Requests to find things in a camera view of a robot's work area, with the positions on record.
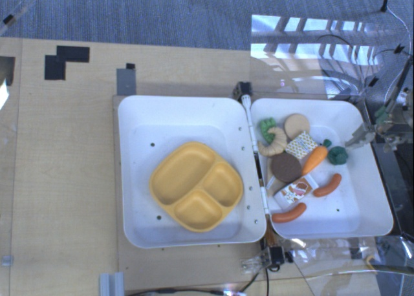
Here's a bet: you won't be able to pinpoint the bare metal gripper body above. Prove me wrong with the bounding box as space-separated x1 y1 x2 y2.
371 89 414 154

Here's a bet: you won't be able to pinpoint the dark green toy broccoli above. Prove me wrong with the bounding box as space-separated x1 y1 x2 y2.
327 145 349 167

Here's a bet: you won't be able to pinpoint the orange toy carrot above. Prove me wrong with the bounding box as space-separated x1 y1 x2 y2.
301 138 333 176

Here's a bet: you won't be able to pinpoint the orange toy sausage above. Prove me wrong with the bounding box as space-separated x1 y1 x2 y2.
271 202 307 224
312 173 342 198

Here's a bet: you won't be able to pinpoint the yellow patterned packet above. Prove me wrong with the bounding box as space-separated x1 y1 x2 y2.
285 131 318 160

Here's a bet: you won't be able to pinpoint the tan round biscuit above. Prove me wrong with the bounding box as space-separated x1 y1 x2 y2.
283 113 311 140

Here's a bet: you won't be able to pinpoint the white plastic tray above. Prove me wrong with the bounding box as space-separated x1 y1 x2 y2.
250 97 395 240
117 94 268 249

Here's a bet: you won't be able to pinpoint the brown round biscuit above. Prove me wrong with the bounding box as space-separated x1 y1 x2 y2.
270 152 303 184

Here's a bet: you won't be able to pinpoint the white printed carton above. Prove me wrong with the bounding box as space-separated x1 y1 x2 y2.
273 174 319 206

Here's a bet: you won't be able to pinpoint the tan toy croissant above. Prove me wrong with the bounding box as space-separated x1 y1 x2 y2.
257 126 288 157

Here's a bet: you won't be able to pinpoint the light green toy grapes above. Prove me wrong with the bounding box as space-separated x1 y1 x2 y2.
258 117 278 143

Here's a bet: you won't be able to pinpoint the thin black and white rod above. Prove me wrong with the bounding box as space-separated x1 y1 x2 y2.
241 94 272 244

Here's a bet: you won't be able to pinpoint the yellow divided plate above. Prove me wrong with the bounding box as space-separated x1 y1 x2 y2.
148 141 245 233

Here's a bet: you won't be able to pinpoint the black block with wires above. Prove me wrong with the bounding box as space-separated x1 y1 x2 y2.
268 246 286 271
237 81 253 98

